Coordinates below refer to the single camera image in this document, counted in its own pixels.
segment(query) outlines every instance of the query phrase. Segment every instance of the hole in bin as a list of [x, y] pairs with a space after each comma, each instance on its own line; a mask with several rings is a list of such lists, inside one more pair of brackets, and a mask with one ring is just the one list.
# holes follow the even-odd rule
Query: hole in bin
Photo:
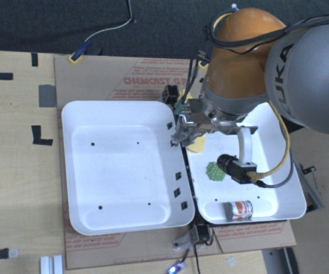
[[181, 203], [181, 209], [182, 210], [185, 210], [187, 208], [187, 202], [185, 201], [185, 202], [182, 202]]
[[178, 195], [180, 195], [181, 192], [180, 192], [180, 188], [177, 188], [175, 191], [174, 191], [174, 195], [175, 197], [177, 197]]

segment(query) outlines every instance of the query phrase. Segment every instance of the cardboard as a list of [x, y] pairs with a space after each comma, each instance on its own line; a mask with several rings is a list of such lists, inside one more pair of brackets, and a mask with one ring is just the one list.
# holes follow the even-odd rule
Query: cardboard
[[[187, 227], [93, 237], [80, 235], [72, 228], [68, 214], [61, 112], [64, 105], [74, 100], [161, 100], [167, 84], [175, 84], [180, 90], [185, 87], [188, 64], [189, 60], [185, 59], [84, 56], [72, 65], [68, 55], [54, 56], [67, 269], [183, 256], [183, 252], [173, 250], [172, 240], [183, 236]], [[199, 81], [205, 72], [200, 70], [191, 90], [193, 96], [199, 94]], [[216, 242], [199, 248], [199, 255], [295, 245], [289, 221], [232, 225], [214, 231]]]

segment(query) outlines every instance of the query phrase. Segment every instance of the white plastic tray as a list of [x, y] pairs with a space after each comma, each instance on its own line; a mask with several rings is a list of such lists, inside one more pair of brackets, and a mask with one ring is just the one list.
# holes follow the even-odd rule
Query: white plastic tray
[[[252, 135], [252, 162], [257, 171], [265, 172], [274, 168], [282, 159], [285, 140], [279, 122], [267, 103], [260, 104], [241, 123], [243, 126], [258, 126]], [[220, 132], [206, 135], [205, 147], [201, 153], [187, 152], [194, 191], [199, 212], [213, 224], [242, 223], [297, 219], [306, 212], [306, 200], [296, 171], [291, 180], [279, 188], [259, 188], [253, 184], [238, 184], [226, 175], [223, 181], [213, 181], [206, 175], [209, 162], [215, 162], [219, 155], [239, 156], [236, 135], [225, 136]], [[277, 184], [286, 178], [290, 169], [290, 158], [284, 166], [271, 176], [263, 179], [266, 184]], [[227, 221], [224, 203], [251, 201], [251, 220]]]
[[180, 146], [170, 144], [175, 123], [165, 104], [75, 101], [65, 105], [62, 124], [69, 216], [79, 233], [192, 221], [190, 185]]

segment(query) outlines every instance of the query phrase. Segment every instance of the tin can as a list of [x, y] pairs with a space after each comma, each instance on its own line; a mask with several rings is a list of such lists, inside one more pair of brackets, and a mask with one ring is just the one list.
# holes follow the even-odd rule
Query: tin can
[[235, 201], [224, 204], [227, 220], [251, 219], [253, 207], [250, 201]]

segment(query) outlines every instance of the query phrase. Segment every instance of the wooden table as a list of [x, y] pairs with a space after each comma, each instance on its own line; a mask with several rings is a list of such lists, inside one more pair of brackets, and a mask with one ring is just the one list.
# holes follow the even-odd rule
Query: wooden table
[[[0, 249], [17, 248], [18, 257], [0, 260], [0, 273], [38, 273], [41, 256], [65, 255], [57, 109], [39, 107], [38, 87], [55, 85], [53, 54], [0, 51]], [[41, 126], [52, 146], [34, 145], [31, 127]], [[227, 262], [233, 257], [235, 264]], [[65, 273], [165, 273], [173, 260], [65, 270]], [[181, 273], [197, 273], [187, 258]], [[202, 256], [205, 273], [265, 274], [261, 251]]]

